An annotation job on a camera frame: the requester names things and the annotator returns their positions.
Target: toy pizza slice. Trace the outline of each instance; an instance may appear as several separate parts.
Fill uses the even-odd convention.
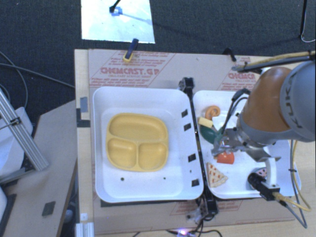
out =
[[[225,183],[228,179],[213,164],[207,163],[208,184],[211,188],[218,187]]]

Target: blue clamp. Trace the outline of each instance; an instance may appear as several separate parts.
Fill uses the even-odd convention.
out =
[[[138,39],[133,39],[132,43],[130,44],[128,51],[123,56],[123,61],[130,62],[133,57],[133,51],[136,50],[138,45]]]

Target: yellow plate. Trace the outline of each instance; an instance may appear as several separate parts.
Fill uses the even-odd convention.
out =
[[[168,130],[158,118],[121,113],[111,118],[106,135],[111,164],[130,171],[157,171],[168,158]]]

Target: yellow cable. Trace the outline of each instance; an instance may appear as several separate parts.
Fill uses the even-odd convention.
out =
[[[281,59],[286,59],[286,58],[294,58],[294,57],[302,57],[302,56],[309,56],[309,55],[314,55],[315,51],[312,52],[298,52],[298,53],[288,53],[288,54],[282,54],[282,55],[277,55],[268,59],[264,59],[261,61],[257,61],[257,62],[251,62],[249,63],[249,65],[257,65],[257,64],[261,64],[261,63],[266,63],[266,62],[271,62],[271,61],[275,61],[275,60],[281,60]]]
[[[293,166],[294,166],[294,158],[295,158],[295,151],[296,151],[296,145],[297,145],[297,141],[295,141],[295,144],[294,144],[294,148],[293,148],[293,157],[292,157],[292,160],[293,160]],[[304,207],[296,202],[294,202],[293,200],[291,200],[289,197],[285,197],[283,196],[282,194],[280,194],[279,192],[273,192],[272,195],[277,199],[277,200],[281,200],[281,201],[284,201],[284,202],[288,202],[288,203],[291,203],[295,206],[297,206],[298,208],[304,210],[304,211],[311,211],[312,208],[311,206],[307,203],[307,201],[303,198],[302,194],[301,194],[301,191],[298,187],[298,183],[297,183],[297,179],[296,179],[296,176],[295,174],[293,175],[294,176],[294,183],[295,183],[295,187],[296,187],[296,190],[299,194],[299,196],[301,197],[301,199],[303,200],[304,204],[307,206],[307,207]]]

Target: black carpet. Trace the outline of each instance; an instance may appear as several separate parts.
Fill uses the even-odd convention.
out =
[[[156,44],[138,50],[274,56],[314,50],[299,38],[303,0],[150,0]],[[81,39],[80,0],[0,0],[0,51],[15,65],[74,84],[74,49],[127,49]],[[308,0],[306,39],[315,38],[316,0]],[[75,98],[69,87],[22,72],[31,121]],[[15,108],[25,91],[16,71],[0,67]]]

